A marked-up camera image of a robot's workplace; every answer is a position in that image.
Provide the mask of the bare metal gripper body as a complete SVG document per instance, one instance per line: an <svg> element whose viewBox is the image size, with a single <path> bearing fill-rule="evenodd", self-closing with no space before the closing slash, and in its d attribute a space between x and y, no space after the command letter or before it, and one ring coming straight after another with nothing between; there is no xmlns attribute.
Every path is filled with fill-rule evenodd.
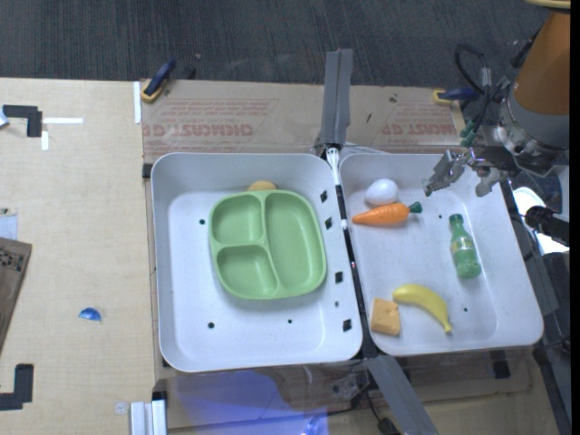
<svg viewBox="0 0 580 435"><path fill-rule="evenodd" d="M466 151L472 168L519 170L532 174L551 171L551 149L534 140L517 125L483 125Z"/></svg>

